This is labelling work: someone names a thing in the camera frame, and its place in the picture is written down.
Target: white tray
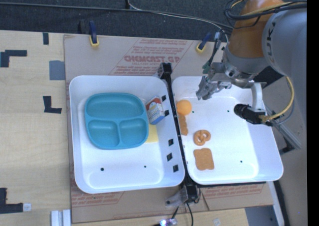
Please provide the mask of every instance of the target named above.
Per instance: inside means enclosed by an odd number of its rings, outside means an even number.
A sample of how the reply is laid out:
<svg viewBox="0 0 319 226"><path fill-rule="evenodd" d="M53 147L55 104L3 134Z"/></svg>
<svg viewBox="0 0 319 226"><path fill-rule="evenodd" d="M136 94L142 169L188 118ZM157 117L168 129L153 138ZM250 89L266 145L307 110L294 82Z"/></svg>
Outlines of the white tray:
<svg viewBox="0 0 319 226"><path fill-rule="evenodd" d="M211 99L198 100L196 91L200 77L178 77L172 83L175 101L187 99L193 113L186 116L188 135L181 136L190 177L202 185L275 181L283 174L283 165L270 127L253 125L235 115L236 104L252 105L250 89L232 86L213 94ZM203 146L193 141L200 129L211 133ZM193 151L209 148L215 168L200 171Z"/></svg>
<svg viewBox="0 0 319 226"><path fill-rule="evenodd" d="M151 76L78 76L69 86L74 157L77 186L86 193L107 193L179 185L185 175L167 88ZM169 115L156 124L158 141L139 147L102 150L87 135L84 105L93 94L125 92L144 103L154 96Z"/></svg>

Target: blue bowl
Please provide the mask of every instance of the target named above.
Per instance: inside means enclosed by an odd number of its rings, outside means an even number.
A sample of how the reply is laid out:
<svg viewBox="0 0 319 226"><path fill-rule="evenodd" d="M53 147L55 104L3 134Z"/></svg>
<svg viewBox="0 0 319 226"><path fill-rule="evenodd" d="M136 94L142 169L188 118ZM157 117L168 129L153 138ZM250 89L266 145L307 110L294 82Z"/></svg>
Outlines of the blue bowl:
<svg viewBox="0 0 319 226"><path fill-rule="evenodd" d="M85 103L85 124L91 142L100 149L142 145L149 135L143 102L128 93L95 94Z"/></svg>

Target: orange fruit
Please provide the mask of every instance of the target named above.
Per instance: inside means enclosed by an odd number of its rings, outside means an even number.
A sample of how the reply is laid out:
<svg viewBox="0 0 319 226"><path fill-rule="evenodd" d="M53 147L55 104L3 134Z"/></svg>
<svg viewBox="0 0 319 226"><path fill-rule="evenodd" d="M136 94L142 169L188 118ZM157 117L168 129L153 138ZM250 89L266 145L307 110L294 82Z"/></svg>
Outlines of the orange fruit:
<svg viewBox="0 0 319 226"><path fill-rule="evenodd" d="M176 110L178 114L187 115L191 112L191 103L186 99L182 99L176 103Z"/></svg>

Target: wooden table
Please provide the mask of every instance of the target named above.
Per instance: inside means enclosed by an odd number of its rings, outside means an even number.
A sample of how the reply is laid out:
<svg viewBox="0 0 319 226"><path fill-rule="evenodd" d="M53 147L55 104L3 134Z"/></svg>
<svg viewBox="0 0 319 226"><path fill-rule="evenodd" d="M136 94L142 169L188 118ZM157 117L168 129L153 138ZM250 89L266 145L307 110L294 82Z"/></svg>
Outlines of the wooden table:
<svg viewBox="0 0 319 226"><path fill-rule="evenodd" d="M0 51L27 50L26 57L10 56L0 67L0 188L7 188L7 204L31 203L30 212L1 214L0 225L50 225L50 212L68 210L66 90L64 80L50 80L49 62L64 61L63 35L50 33L43 44L38 32L0 31ZM61 114L44 113L43 96ZM247 226L244 209L194 213L194 225ZM176 216L178 225L191 225L189 214ZM161 217L147 217L81 226L150 226Z"/></svg>

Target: cardboard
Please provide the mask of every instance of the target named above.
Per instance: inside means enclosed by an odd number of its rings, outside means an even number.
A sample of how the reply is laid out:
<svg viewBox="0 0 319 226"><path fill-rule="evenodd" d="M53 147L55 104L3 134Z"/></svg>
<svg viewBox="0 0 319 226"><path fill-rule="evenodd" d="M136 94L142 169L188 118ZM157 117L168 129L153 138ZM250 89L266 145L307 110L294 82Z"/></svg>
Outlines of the cardboard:
<svg viewBox="0 0 319 226"><path fill-rule="evenodd" d="M64 36L72 222L170 216L175 208L167 208L165 199L173 196L178 186L98 195L79 190L74 181L68 86L79 75L156 75L161 62L172 64L172 79L199 76L211 56L213 43L208 42L205 51L199 54L195 48L200 41L192 40L100 36L99 42L98 47L92 47L88 35ZM220 50L215 58L221 55ZM191 210L203 212L272 204L267 183L216 186L201 188L199 203L191 204ZM178 210L178 213L186 212L184 206Z"/></svg>

